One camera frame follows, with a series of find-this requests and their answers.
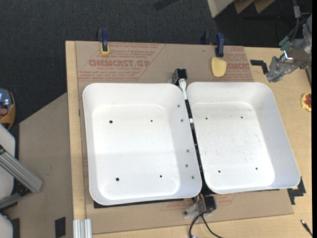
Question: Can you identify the thin black and white rod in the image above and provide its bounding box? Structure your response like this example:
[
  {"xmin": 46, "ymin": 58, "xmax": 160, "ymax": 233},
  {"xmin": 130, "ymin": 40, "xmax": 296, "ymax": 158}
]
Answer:
[{"xmin": 178, "ymin": 78, "xmax": 207, "ymax": 196}]

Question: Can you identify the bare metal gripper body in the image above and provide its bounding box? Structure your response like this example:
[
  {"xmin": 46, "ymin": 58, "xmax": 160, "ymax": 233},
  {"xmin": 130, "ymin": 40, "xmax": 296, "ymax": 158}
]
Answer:
[{"xmin": 284, "ymin": 37, "xmax": 312, "ymax": 70}]

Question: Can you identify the pale yellow toy bread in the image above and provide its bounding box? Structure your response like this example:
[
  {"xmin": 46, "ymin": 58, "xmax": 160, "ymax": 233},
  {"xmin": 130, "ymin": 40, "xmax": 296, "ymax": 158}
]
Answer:
[{"xmin": 211, "ymin": 57, "xmax": 227, "ymax": 78}]

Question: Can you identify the brown cardboard board red print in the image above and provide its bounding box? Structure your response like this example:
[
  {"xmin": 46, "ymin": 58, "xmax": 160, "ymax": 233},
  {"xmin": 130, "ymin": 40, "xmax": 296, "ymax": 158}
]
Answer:
[{"xmin": 75, "ymin": 40, "xmax": 295, "ymax": 235}]

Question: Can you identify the white plastic tray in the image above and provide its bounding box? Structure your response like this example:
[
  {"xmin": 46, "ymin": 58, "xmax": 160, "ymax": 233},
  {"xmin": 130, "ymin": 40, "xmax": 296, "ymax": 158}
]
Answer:
[
  {"xmin": 185, "ymin": 81, "xmax": 301, "ymax": 195},
  {"xmin": 82, "ymin": 82, "xmax": 203, "ymax": 206}
]

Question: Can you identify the toy pizza slice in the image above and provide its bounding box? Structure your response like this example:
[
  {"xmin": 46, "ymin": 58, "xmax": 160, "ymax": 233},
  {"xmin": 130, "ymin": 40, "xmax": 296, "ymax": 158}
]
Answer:
[{"xmin": 300, "ymin": 92, "xmax": 312, "ymax": 113}]

